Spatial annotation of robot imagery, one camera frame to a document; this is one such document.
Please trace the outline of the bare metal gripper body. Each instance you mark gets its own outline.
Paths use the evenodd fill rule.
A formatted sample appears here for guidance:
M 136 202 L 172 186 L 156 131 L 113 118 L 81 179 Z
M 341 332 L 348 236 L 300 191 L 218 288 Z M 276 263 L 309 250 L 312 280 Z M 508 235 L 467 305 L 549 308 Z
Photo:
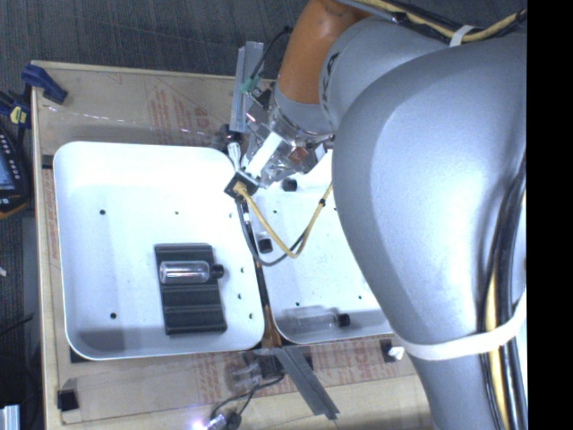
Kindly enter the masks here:
M 326 154 L 332 129 L 318 129 L 316 121 L 304 130 L 275 100 L 267 108 L 254 103 L 246 113 L 250 130 L 244 170 L 259 188 L 267 188 L 297 173 L 309 173 Z

